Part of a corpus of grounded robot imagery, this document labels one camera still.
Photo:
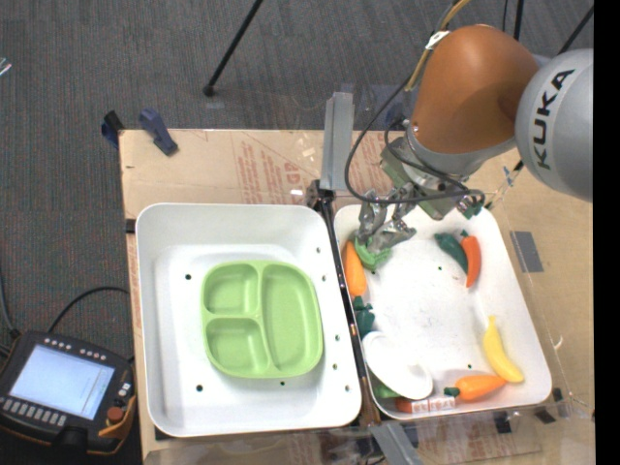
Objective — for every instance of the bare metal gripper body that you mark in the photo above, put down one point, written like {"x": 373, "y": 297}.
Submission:
{"x": 431, "y": 196}

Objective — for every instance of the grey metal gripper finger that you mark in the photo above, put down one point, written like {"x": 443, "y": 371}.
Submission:
{"x": 372, "y": 218}
{"x": 394, "y": 233}

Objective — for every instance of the light green toy vegetable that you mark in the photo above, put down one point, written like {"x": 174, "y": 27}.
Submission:
{"x": 370, "y": 258}

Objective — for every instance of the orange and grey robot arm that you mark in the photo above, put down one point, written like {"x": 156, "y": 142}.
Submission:
{"x": 474, "y": 90}

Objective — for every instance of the orange carrot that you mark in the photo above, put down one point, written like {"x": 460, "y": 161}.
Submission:
{"x": 479, "y": 386}
{"x": 355, "y": 271}

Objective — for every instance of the black block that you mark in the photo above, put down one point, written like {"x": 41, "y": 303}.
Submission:
{"x": 320, "y": 196}

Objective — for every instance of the dark green chili pepper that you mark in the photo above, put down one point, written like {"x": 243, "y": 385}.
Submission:
{"x": 453, "y": 250}

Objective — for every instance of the orange chili pepper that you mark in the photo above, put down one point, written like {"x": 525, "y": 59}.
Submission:
{"x": 472, "y": 259}

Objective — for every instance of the white plastic tray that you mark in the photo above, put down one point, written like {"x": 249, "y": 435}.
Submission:
{"x": 426, "y": 308}
{"x": 174, "y": 356}

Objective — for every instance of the thin black rod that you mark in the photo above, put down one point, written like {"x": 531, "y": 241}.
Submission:
{"x": 345, "y": 298}

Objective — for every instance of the dark green toy vegetable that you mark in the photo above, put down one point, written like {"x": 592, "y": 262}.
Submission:
{"x": 363, "y": 318}

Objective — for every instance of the green divided plate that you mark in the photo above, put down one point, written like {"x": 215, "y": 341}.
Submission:
{"x": 286, "y": 318}

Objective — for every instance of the white bowl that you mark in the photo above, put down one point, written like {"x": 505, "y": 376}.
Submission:
{"x": 394, "y": 368}

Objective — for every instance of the yellow banana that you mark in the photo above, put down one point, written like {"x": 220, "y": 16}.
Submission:
{"x": 499, "y": 356}

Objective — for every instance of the orange and white carton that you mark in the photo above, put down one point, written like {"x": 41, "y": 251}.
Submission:
{"x": 442, "y": 403}
{"x": 412, "y": 406}

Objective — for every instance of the brown cardboard board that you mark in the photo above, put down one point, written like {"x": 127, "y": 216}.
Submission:
{"x": 203, "y": 172}

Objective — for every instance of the black tripod leg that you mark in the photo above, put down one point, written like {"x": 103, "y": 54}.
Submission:
{"x": 239, "y": 37}

